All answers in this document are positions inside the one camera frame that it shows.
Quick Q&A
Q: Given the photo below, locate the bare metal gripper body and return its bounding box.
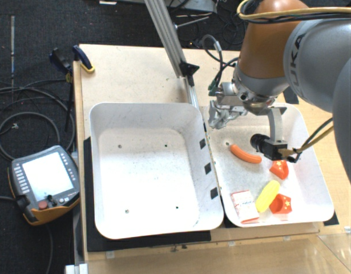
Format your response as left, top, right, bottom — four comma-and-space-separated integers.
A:
215, 82, 279, 116

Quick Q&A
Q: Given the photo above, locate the orange sausage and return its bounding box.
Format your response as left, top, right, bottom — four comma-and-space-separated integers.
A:
229, 144, 263, 164

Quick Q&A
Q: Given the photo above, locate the white plastic tray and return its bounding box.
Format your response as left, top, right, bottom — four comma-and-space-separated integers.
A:
203, 102, 335, 228
88, 102, 225, 240

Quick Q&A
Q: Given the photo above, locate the yellow corn cob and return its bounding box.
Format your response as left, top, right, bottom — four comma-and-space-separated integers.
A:
255, 179, 281, 213

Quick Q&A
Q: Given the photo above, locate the white and red packet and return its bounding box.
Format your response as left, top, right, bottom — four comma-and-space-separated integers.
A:
230, 190, 260, 225

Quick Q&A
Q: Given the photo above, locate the pale wood board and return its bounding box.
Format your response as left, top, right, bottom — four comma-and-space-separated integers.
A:
73, 43, 351, 261

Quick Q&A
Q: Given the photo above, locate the red cup with yellow star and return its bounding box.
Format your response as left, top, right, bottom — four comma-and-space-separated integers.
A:
269, 193, 293, 215

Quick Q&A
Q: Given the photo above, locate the black cylinder on white bracket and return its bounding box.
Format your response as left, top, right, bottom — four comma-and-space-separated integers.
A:
249, 107, 289, 161

